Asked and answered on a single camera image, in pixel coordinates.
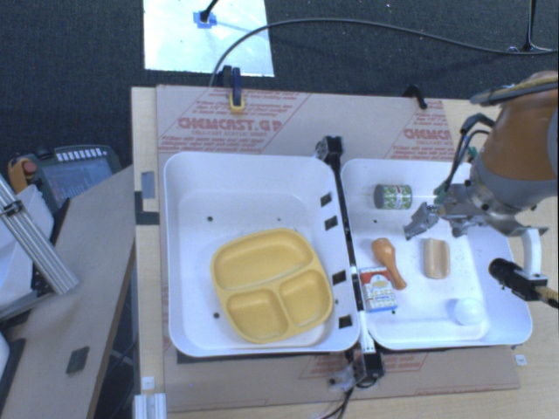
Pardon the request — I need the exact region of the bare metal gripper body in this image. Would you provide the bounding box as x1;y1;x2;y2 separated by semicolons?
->
438;182;549;237

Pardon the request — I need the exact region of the green and white can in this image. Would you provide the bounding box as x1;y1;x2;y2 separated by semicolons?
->
373;183;413;210

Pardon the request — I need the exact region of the tan toy hot dog bun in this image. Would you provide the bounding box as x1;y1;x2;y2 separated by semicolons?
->
422;237;451;279

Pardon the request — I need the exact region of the orange toy chicken drumstick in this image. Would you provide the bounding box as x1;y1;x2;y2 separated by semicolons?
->
370;237;408;291

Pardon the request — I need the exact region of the thin black and white rod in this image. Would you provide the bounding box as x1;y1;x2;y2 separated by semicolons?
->
330;155;373;357

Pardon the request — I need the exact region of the red and white carton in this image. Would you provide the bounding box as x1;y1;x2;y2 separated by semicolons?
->
358;266;399;313

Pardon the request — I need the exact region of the white ball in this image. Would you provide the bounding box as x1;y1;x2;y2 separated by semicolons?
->
453;298;483;326

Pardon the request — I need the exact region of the white plastic tray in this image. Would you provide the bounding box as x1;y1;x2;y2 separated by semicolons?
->
163;150;362;359
340;158;535;351

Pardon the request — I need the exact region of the yellow divided plate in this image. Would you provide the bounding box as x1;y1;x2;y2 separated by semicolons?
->
210;227;335;345

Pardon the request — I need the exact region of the brown cardboard board red print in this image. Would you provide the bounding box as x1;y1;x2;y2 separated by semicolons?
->
155;84;522;413

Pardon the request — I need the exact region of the black cylinder on white bracket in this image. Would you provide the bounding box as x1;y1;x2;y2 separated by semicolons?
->
487;227;550;302

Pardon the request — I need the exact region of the black block with thin wires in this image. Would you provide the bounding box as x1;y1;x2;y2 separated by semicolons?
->
314;135;344;161
351;350;386;388

